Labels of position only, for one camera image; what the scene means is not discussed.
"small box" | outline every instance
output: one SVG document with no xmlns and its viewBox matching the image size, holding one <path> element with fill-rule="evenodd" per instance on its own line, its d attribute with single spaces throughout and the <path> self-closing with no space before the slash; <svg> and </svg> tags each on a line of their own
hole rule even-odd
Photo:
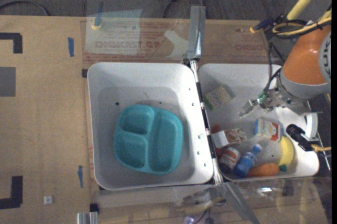
<svg viewBox="0 0 337 224">
<path fill-rule="evenodd" d="M 255 135 L 258 137 L 270 139 L 272 141 L 280 141 L 281 126 L 279 124 L 259 118 L 255 122 Z"/>
<path fill-rule="evenodd" d="M 221 130 L 213 133 L 212 137 L 216 148 L 223 148 L 229 144 L 247 141 L 246 134 L 241 128 Z"/>
<path fill-rule="evenodd" d="M 53 203 L 53 196 L 44 196 L 43 197 L 43 204 L 51 205 Z"/>
<path fill-rule="evenodd" d="M 220 86 L 215 90 L 206 93 L 204 99 L 209 109 L 213 110 L 216 107 L 228 103 L 232 99 L 232 97 L 223 86 Z"/>
</svg>

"white plastic bin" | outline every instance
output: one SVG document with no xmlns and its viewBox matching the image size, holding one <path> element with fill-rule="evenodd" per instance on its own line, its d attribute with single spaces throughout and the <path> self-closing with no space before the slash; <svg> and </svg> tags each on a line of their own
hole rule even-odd
<svg viewBox="0 0 337 224">
<path fill-rule="evenodd" d="M 274 65 L 275 72 L 280 66 Z M 248 142 L 239 147 L 241 154 L 249 151 L 255 142 L 259 141 L 254 137 L 255 121 L 263 118 L 281 125 L 281 134 L 285 132 L 289 124 L 296 124 L 302 129 L 306 129 L 304 116 L 299 116 L 288 108 L 274 108 L 272 111 L 266 111 L 256 106 L 249 114 L 239 117 L 240 109 L 246 104 L 248 99 L 257 98 L 268 81 L 268 65 L 258 64 L 205 64 L 199 69 L 199 80 L 202 92 L 206 94 L 219 86 L 223 86 L 233 98 L 225 105 L 214 110 L 207 109 L 210 126 L 220 125 L 221 129 L 242 128 L 248 138 Z M 317 154 L 313 151 L 305 152 L 293 142 L 295 155 L 287 172 L 280 172 L 277 176 L 263 177 L 263 179 L 291 178 L 313 176 L 319 170 L 319 160 Z M 265 163 L 266 160 L 277 158 L 280 155 L 279 150 L 272 144 L 266 144 L 266 140 L 261 145 L 267 145 L 257 158 L 256 165 Z M 239 178 L 235 174 L 225 175 L 228 180 L 258 180 L 260 178 Z"/>
<path fill-rule="evenodd" d="M 88 71 L 94 174 L 107 190 L 202 184 L 213 176 L 192 71 L 182 64 L 97 63 Z M 180 163 L 167 175 L 129 169 L 115 158 L 113 137 L 120 112 L 146 104 L 169 110 L 183 122 Z"/>
</svg>

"teal divided plate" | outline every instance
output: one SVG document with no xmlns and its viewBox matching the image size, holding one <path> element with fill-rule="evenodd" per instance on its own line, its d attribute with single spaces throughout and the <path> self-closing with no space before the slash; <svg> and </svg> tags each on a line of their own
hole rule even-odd
<svg viewBox="0 0 337 224">
<path fill-rule="evenodd" d="M 165 175 L 179 164 L 183 124 L 172 112 L 148 105 L 130 105 L 120 114 L 114 155 L 137 171 Z"/>
</svg>

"plastic bottle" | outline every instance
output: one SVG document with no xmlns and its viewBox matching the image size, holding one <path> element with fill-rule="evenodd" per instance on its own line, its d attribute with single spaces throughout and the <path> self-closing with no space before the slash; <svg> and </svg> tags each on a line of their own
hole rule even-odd
<svg viewBox="0 0 337 224">
<path fill-rule="evenodd" d="M 236 164 L 234 172 L 241 178 L 244 178 L 248 175 L 250 169 L 254 167 L 256 158 L 261 152 L 262 147 L 259 144 L 255 144 L 252 148 L 252 151 L 245 153 Z"/>
</svg>

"wooden board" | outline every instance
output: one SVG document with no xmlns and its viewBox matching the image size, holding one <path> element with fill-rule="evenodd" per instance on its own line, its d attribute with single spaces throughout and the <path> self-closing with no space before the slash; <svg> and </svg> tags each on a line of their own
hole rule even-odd
<svg viewBox="0 0 337 224">
<path fill-rule="evenodd" d="M 22 54 L 13 54 L 12 41 L 0 40 L 0 66 L 16 69 L 15 97 L 0 98 L 0 199 L 10 197 L 13 176 L 23 177 L 23 203 L 0 210 L 0 223 L 74 223 L 78 212 L 89 211 L 97 184 L 88 150 L 92 144 L 88 142 L 86 79 L 81 76 L 85 23 L 82 17 L 0 17 L 0 32 L 23 37 Z M 188 24 L 173 23 L 183 24 L 177 34 L 186 39 Z M 254 24 L 207 22 L 208 29 L 216 29 L 207 45 L 221 49 L 207 50 L 208 55 L 216 51 L 213 55 L 221 62 L 235 62 L 226 57 L 226 47 L 233 44 L 233 35 L 227 35 L 226 29 L 233 31 L 237 45 L 244 45 L 249 40 L 239 33 L 247 36 Z M 74 41 L 73 57 L 68 38 Z M 256 44 L 265 45 L 262 35 L 254 38 Z M 161 49 L 172 53 L 173 47 L 167 44 Z M 265 52 L 259 51 L 255 55 L 263 61 Z M 83 188 L 79 166 L 83 167 Z M 44 196 L 52 196 L 53 203 L 44 205 Z"/>
<path fill-rule="evenodd" d="M 266 39 L 252 34 L 258 21 L 207 20 L 200 65 L 205 63 L 267 63 Z M 82 25 L 83 63 L 181 62 L 189 45 L 189 19 L 104 18 Z"/>
</svg>

